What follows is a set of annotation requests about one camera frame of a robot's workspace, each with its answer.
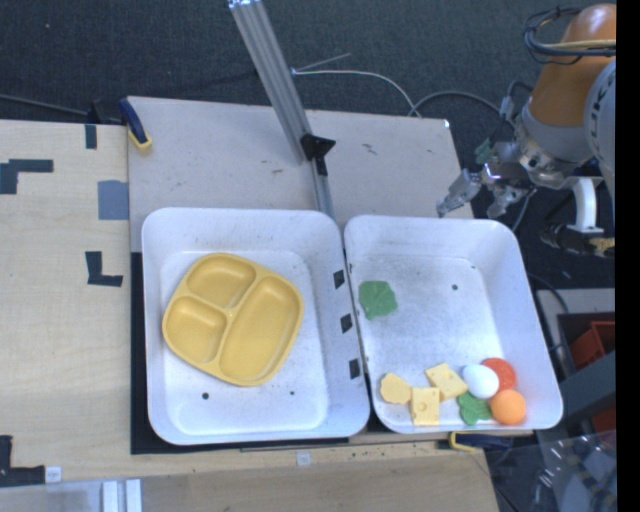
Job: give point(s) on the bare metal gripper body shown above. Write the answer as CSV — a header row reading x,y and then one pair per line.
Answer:
x,y
520,167

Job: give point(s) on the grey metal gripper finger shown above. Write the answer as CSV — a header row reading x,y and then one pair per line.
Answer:
x,y
505,199
460,190

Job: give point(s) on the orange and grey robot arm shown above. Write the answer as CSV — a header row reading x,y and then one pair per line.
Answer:
x,y
565,85

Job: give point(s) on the white plastic tray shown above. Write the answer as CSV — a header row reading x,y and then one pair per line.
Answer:
x,y
425,260
320,400

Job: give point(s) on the green lettuce leaf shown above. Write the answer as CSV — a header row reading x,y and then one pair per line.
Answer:
x,y
472,410
377,300

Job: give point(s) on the black block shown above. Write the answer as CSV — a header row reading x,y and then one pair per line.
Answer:
x,y
316,145

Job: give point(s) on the red tomato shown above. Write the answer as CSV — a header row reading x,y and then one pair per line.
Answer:
x,y
502,370

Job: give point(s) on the white egg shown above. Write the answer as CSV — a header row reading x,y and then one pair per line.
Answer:
x,y
481,381

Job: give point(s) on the yellow cheese wedge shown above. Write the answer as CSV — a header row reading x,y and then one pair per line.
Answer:
x,y
445,380
425,407

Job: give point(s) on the orange ball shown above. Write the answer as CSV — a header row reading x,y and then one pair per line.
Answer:
x,y
508,407

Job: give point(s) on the yellow biscuit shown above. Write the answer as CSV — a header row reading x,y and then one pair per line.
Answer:
x,y
395,389

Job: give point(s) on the yellow divided plate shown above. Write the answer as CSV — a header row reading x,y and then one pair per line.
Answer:
x,y
260,325

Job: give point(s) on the black cylinder on white bracket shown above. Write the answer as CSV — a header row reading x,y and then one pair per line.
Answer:
x,y
585,210

